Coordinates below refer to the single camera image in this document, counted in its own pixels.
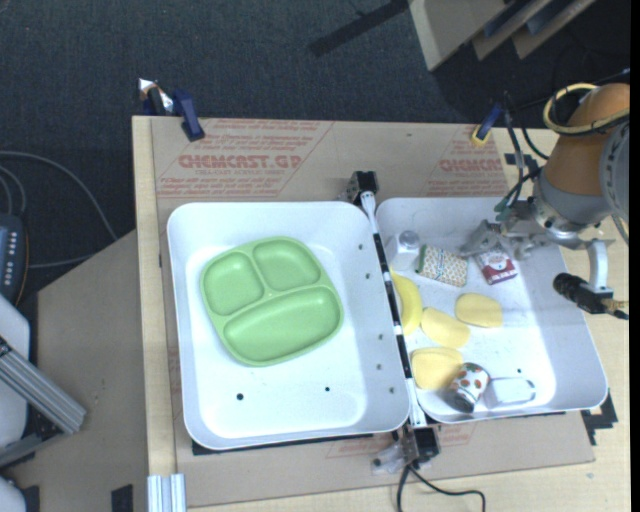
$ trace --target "yellow object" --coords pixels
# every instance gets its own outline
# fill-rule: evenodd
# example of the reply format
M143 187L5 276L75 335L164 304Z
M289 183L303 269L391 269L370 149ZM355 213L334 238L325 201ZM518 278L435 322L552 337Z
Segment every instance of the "yellow object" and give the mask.
M500 303L479 293L465 293L456 301L456 317L461 322L479 327L500 327L502 307Z
M410 336L420 325L422 316L420 290L411 279L396 274L393 270L391 271L391 279L402 303L400 315L402 330L406 336Z
M422 312L420 326L429 338L444 347L460 348L471 337L467 324L435 308L426 308Z
M435 390L448 386L462 366L462 354L454 348L421 348L411 354L416 386Z

